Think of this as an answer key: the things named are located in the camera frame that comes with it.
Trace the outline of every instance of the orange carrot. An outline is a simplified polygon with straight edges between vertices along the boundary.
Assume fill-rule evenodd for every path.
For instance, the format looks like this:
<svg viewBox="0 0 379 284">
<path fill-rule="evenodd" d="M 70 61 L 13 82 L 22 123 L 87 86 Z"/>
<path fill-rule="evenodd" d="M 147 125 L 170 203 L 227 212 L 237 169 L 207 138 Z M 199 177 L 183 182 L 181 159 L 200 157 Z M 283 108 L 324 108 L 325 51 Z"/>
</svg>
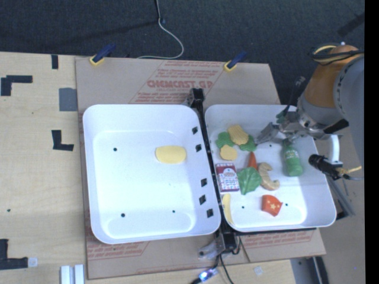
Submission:
<svg viewBox="0 0 379 284">
<path fill-rule="evenodd" d="M 252 151 L 250 152 L 248 167 L 254 167 L 256 170 L 258 169 L 258 165 L 256 164 L 255 155 Z"/>
</svg>

